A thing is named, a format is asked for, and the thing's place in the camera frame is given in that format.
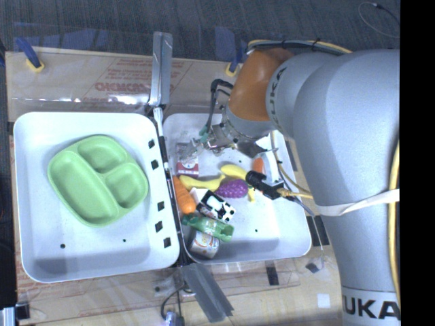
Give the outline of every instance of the tin can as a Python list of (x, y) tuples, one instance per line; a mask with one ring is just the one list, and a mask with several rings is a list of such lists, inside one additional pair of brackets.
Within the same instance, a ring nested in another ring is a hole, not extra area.
[(188, 243), (189, 252), (208, 259), (215, 257), (219, 250), (219, 239), (196, 230), (192, 232)]

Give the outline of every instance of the dark floor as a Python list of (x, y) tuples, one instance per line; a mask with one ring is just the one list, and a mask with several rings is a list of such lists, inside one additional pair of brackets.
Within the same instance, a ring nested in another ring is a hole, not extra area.
[[(164, 31), (174, 37), (174, 57), (229, 61), (248, 41), (264, 38), (320, 39), (350, 50), (399, 48), (397, 18), (400, 0), (0, 0), (0, 39), (6, 50), (17, 50), (15, 37), (27, 37), (34, 46), (150, 54), (152, 33)], [(6, 90), (0, 68), (4, 267), (14, 242)]]

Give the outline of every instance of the purple grapes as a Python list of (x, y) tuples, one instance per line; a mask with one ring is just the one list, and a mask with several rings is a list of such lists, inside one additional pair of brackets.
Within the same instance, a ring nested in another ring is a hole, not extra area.
[(221, 184), (215, 193), (223, 198), (242, 198), (247, 193), (247, 184), (242, 179), (231, 180)]

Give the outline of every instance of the white strap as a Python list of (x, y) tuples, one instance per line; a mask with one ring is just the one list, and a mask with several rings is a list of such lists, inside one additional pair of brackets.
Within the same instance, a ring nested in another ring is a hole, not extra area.
[(351, 211), (366, 208), (376, 204), (389, 204), (400, 201), (400, 189), (392, 189), (391, 191), (382, 192), (375, 196), (368, 197), (359, 202), (339, 204), (331, 206), (316, 205), (320, 215), (325, 216), (341, 216)]

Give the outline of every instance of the orange object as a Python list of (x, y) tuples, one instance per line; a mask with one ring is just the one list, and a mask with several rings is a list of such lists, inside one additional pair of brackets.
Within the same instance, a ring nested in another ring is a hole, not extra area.
[(264, 174), (263, 167), (264, 167), (264, 162), (261, 157), (256, 158), (252, 163), (252, 170), (256, 171), (257, 173)]
[(231, 90), (228, 100), (231, 112), (244, 120), (269, 121), (265, 103), (268, 83), (279, 65), (292, 56), (283, 48), (252, 52)]
[(174, 184), (178, 209), (185, 215), (193, 213), (196, 209), (196, 203), (189, 191), (184, 187), (178, 177), (173, 176), (172, 182)]

